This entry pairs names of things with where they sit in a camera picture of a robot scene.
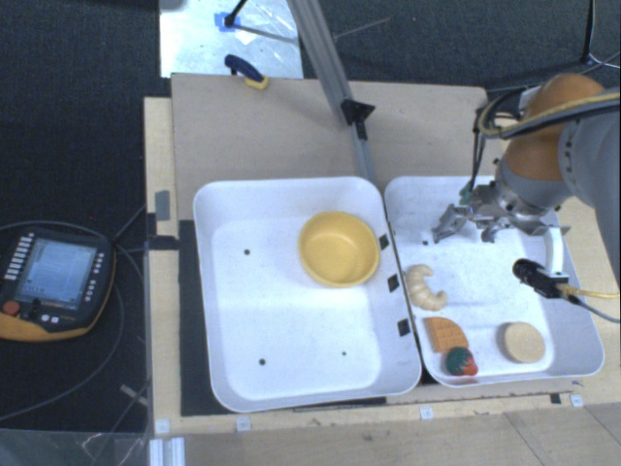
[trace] yellow bowl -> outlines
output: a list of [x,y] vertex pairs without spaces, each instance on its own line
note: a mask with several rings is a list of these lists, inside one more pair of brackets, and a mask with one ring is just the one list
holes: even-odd
[[354,286],[368,280],[379,264],[379,245],[369,225],[348,213],[321,213],[300,232],[302,265],[316,282]]

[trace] black connector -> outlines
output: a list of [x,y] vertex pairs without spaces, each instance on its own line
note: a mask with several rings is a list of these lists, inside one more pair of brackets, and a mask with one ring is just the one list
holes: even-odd
[[556,287],[560,283],[568,283],[569,278],[551,278],[545,273],[545,268],[528,259],[518,259],[513,264],[513,274],[522,283],[531,286],[536,293],[546,299],[563,297],[563,293]]

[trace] emergency stop button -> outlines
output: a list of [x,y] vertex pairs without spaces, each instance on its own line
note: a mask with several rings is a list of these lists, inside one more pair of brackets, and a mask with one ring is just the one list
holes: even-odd
[[2,312],[7,316],[17,316],[19,314],[19,303],[15,300],[8,300],[2,305]]

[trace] white tray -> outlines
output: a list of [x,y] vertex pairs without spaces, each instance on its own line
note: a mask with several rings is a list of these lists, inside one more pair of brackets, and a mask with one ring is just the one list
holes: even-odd
[[[314,282],[297,252],[317,213],[362,218],[389,246],[362,285]],[[377,189],[359,178],[218,182],[199,190],[194,218],[212,389],[251,412],[385,396],[421,373],[398,265]]]
[[[432,291],[446,291],[448,301],[438,312],[412,306],[422,358],[430,374],[447,386],[513,382],[597,373],[604,350],[591,315],[567,301],[543,299],[512,274],[519,258],[545,264],[542,237],[528,237],[515,229],[500,231],[495,244],[480,240],[480,230],[467,223],[462,230],[434,244],[432,228],[468,179],[458,177],[402,177],[386,188],[388,220],[404,272],[413,264],[427,264],[435,276],[427,279]],[[479,178],[487,183],[489,178]],[[548,224],[558,224],[549,213]],[[577,284],[567,247],[564,271]],[[443,367],[442,355],[432,349],[425,317],[447,317],[460,325],[478,366],[475,377],[454,377]],[[546,344],[544,358],[534,364],[509,360],[501,350],[501,326],[525,321],[533,324]]]

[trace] black bracket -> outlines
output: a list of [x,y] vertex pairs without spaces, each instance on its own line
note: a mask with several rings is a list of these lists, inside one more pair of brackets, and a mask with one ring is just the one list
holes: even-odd
[[345,116],[347,124],[350,126],[356,124],[356,132],[360,140],[367,140],[367,128],[365,127],[365,119],[371,115],[376,109],[375,105],[363,104],[345,98],[341,102],[341,110]]

